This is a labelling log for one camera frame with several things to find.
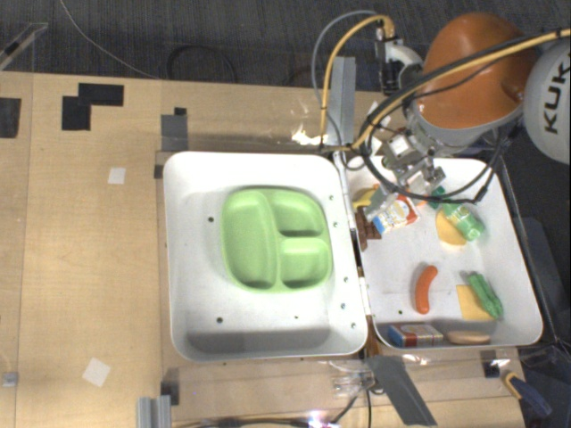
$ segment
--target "gray cable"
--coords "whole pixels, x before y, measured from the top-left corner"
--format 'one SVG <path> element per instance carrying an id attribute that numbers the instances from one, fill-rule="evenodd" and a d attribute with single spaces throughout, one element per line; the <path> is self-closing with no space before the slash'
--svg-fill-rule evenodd
<path id="1" fill-rule="evenodd" d="M 317 80 L 317 75 L 316 75 L 315 71 L 316 71 L 316 63 L 317 63 L 317 59 L 318 59 L 319 47 L 321 46 L 321 42 L 323 41 L 323 37 L 339 21 L 350 18 L 352 16 L 374 16 L 376 14 L 377 14 L 376 12 L 370 11 L 370 10 L 357 10 L 357 11 L 346 12 L 345 14 L 342 14 L 341 16 L 337 16 L 335 19 L 333 19 L 331 22 L 329 22 L 323 30 L 321 30 L 321 33 L 318 36 L 318 40 L 315 42 L 315 46 L 313 46 L 313 53 L 311 55 L 311 85 L 313 86 L 313 92 L 315 93 L 315 96 L 318 99 L 319 106 L 321 106 L 321 94 L 319 93 L 318 80 Z M 331 117 L 331 114 L 329 114 L 329 111 L 327 111 L 327 119 L 329 120 L 329 122 L 331 122 L 331 124 L 334 127 L 335 132 L 337 133 L 337 143 L 341 144 L 341 137 L 340 137 L 341 132 L 339 131 L 339 126 L 333 120 L 333 118 Z"/>
<path id="2" fill-rule="evenodd" d="M 107 51 L 107 49 L 105 49 L 103 46 L 97 44 L 93 39 L 91 39 L 90 37 L 88 37 L 86 35 L 86 32 L 84 32 L 81 27 L 78 25 L 78 23 L 75 21 L 75 19 L 73 18 L 73 16 L 70 13 L 70 10 L 68 9 L 68 6 L 65 4 L 65 2 L 63 0 L 59 0 L 60 4 L 62 5 L 63 11 L 65 12 L 65 14 L 67 15 L 67 17 L 70 19 L 71 21 L 71 25 L 73 25 L 73 27 L 75 28 L 75 30 L 78 31 L 78 33 L 90 44 L 92 44 L 93 46 L 95 46 L 97 49 L 99 49 L 102 53 L 107 54 L 109 57 L 111 57 L 114 61 L 119 62 L 121 65 L 126 66 L 128 69 L 133 70 L 135 73 L 138 73 L 142 76 L 146 76 L 148 78 L 152 78 L 152 79 L 161 79 L 157 76 L 153 76 L 150 75 L 149 73 L 145 73 L 144 71 L 135 68 L 132 65 L 129 65 L 128 63 L 126 63 L 125 61 L 123 61 L 122 59 L 120 59 L 119 57 L 117 57 L 115 54 L 110 53 L 109 51 Z"/>

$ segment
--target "yellow cable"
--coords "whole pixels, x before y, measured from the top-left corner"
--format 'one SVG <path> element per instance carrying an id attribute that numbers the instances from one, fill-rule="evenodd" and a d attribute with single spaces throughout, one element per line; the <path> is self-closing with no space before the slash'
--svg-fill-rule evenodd
<path id="1" fill-rule="evenodd" d="M 323 136 L 326 132 L 327 106 L 329 102 L 329 80 L 331 79 L 333 60 L 335 59 L 337 54 L 339 54 L 339 51 L 341 51 L 341 48 L 344 46 L 347 40 L 351 38 L 355 34 L 355 32 L 361 30 L 363 27 L 367 26 L 368 24 L 378 21 L 382 21 L 384 23 L 383 30 L 385 31 L 385 36 L 387 38 L 394 37 L 394 24 L 391 18 L 389 18 L 388 16 L 384 16 L 382 14 L 371 16 L 359 22 L 358 24 L 353 26 L 347 33 L 345 33 L 345 35 L 343 35 L 343 37 L 335 45 L 335 49 L 329 56 L 329 60 L 327 61 L 327 66 L 325 68 L 325 78 L 323 80 L 323 96 L 321 97 L 321 121 L 319 123 L 319 134 L 321 136 L 321 142 L 323 142 Z"/>
<path id="2" fill-rule="evenodd" d="M 359 149 L 359 146 L 361 146 L 367 140 L 367 137 L 370 135 L 371 131 L 373 131 L 373 128 L 375 127 L 375 125 L 377 125 L 381 120 L 383 120 L 391 111 L 393 111 L 395 108 L 399 107 L 402 100 L 411 96 L 417 90 L 419 90 L 421 87 L 424 87 L 426 84 L 429 84 L 430 82 L 435 81 L 435 80 L 440 79 L 440 78 L 445 78 L 447 76 L 450 76 L 451 74 L 458 73 L 460 71 L 467 70 L 469 68 L 472 68 L 472 67 L 475 67 L 478 65 L 482 65 L 483 63 L 493 62 L 495 60 L 501 59 L 502 57 L 507 57 L 508 55 L 519 53 L 520 51 L 525 51 L 525 49 L 529 49 L 530 47 L 542 45 L 543 43 L 547 43 L 549 41 L 553 41 L 553 40 L 556 40 L 556 39 L 561 38 L 561 37 L 569 37 L 569 36 L 571 36 L 571 29 L 565 29 L 565 30 L 561 30 L 561 31 L 554 31 L 554 32 L 546 33 L 545 35 L 542 35 L 540 37 L 536 37 L 536 38 L 531 39 L 531 40 L 523 41 L 522 43 L 520 43 L 518 45 L 507 47 L 505 49 L 498 51 L 497 53 L 490 53 L 488 55 L 485 55 L 484 57 L 480 57 L 479 59 L 474 59 L 471 62 L 460 65 L 460 66 L 458 66 L 452 70 L 448 70 L 448 71 L 443 72 L 442 74 L 438 75 L 437 77 L 432 78 L 430 81 L 412 88 L 407 94 L 405 94 L 401 97 L 401 100 L 399 102 L 391 103 L 382 112 L 379 112 L 375 116 L 375 118 L 372 120 L 371 124 L 365 129 L 365 131 L 359 136 L 359 138 L 357 138 L 357 141 L 355 141 L 352 144 L 351 148 L 352 149 Z"/>

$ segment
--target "sausage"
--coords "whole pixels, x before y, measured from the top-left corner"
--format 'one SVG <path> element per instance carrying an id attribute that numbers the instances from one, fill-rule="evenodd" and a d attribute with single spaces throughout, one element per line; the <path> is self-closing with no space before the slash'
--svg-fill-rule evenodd
<path id="1" fill-rule="evenodd" d="M 420 314 L 427 314 L 430 310 L 428 302 L 428 289 L 430 284 L 438 274 L 438 269 L 432 265 L 427 266 L 417 280 L 417 286 L 414 293 L 417 311 Z"/>

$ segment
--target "white square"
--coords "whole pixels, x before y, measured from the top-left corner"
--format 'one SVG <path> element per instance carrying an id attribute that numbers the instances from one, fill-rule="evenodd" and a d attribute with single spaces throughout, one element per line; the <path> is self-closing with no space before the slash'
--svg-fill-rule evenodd
<path id="1" fill-rule="evenodd" d="M 125 173 L 127 169 L 125 168 L 111 168 L 109 172 L 108 184 L 125 184 Z"/>
<path id="2" fill-rule="evenodd" d="M 89 365 L 87 365 L 86 371 L 83 373 L 82 377 L 97 387 L 103 387 L 110 371 L 110 366 L 97 358 L 91 358 L 91 361 L 89 362 Z"/>

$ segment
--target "green divided plate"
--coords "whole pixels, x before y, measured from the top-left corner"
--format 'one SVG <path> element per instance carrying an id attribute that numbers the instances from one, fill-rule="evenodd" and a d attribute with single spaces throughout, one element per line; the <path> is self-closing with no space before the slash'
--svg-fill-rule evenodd
<path id="1" fill-rule="evenodd" d="M 333 266 L 323 210 L 305 193 L 249 188 L 230 194 L 221 220 L 228 273 L 248 289 L 288 292 L 327 280 Z"/>

